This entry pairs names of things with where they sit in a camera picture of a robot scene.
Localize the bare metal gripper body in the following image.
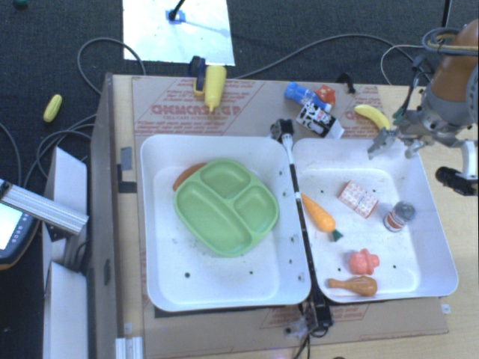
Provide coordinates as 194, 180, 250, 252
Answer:
393, 108, 474, 148

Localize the yellow banana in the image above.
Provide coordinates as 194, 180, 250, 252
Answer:
353, 103, 391, 132

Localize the orange and white carton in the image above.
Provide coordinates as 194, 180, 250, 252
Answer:
337, 180, 379, 220

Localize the black and white milk carton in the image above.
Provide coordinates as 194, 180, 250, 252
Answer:
295, 100, 346, 141

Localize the small orange and white can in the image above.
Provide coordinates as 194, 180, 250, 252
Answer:
382, 200, 417, 233

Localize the red carton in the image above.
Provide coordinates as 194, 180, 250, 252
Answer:
313, 84, 336, 107

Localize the orange carrot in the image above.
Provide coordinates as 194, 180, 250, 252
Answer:
300, 192, 345, 243

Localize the blue bottle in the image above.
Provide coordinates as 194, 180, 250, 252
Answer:
283, 82, 334, 114

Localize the thin black and white rod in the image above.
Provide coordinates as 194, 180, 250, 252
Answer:
282, 134, 320, 303

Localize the white plastic tray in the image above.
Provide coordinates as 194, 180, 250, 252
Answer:
291, 137, 460, 305
139, 133, 313, 313

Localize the pink toy figure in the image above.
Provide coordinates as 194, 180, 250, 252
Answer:
348, 248, 381, 277

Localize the brown cardboard board red print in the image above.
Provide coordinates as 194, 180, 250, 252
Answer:
130, 75, 450, 353

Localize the brown chicken drumstick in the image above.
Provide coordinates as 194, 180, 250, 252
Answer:
327, 274, 379, 298

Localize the green divided plate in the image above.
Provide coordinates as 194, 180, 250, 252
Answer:
173, 157, 281, 259

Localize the yellow mustard bottle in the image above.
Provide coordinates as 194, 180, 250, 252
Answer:
203, 64, 228, 113

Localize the orange sausage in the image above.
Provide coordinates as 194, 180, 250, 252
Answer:
172, 162, 209, 192

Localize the yellow toy corn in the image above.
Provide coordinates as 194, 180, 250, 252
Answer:
42, 93, 64, 123

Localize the black cylinder on white bracket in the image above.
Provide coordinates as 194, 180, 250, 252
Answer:
435, 139, 479, 197

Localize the black block with thin wires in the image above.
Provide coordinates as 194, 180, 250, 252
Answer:
270, 118, 296, 141
299, 296, 335, 333

